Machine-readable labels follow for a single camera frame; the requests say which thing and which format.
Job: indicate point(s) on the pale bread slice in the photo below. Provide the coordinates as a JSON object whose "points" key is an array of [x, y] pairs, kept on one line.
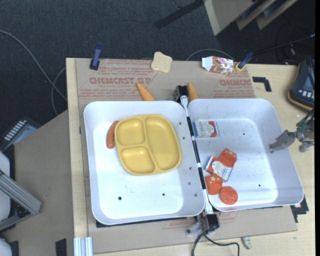
{"points": [[161, 62]]}

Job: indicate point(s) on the orange sausage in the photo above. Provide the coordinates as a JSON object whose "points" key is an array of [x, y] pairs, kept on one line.
{"points": [[110, 140]]}

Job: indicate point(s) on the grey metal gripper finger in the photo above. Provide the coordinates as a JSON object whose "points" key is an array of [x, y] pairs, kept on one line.
{"points": [[282, 141]]}

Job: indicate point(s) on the brown cardboard board red print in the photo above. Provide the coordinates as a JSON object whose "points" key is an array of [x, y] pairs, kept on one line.
{"points": [[120, 82]]}

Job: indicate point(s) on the orange carrot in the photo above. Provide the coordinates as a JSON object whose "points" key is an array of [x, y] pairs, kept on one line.
{"points": [[146, 93], [193, 92]]}

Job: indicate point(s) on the thin black and white rod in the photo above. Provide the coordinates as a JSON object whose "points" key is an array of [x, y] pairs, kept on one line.
{"points": [[195, 147]]}

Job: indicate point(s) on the white red and blue packet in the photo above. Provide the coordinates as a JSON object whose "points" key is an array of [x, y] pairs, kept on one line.
{"points": [[206, 129]]}

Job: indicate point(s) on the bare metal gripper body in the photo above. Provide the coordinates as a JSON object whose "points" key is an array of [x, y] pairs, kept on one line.
{"points": [[305, 136]]}

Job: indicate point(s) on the orange round slice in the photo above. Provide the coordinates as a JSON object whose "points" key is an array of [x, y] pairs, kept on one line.
{"points": [[228, 195]]}

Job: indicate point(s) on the yellow divided plate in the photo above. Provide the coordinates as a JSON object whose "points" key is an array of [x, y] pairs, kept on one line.
{"points": [[160, 140]]}

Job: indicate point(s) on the white and orange milk carton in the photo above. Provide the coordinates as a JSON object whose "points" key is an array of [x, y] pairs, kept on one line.
{"points": [[217, 65]]}

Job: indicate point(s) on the white plastic tray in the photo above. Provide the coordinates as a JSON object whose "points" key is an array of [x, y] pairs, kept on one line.
{"points": [[140, 195], [257, 155]]}

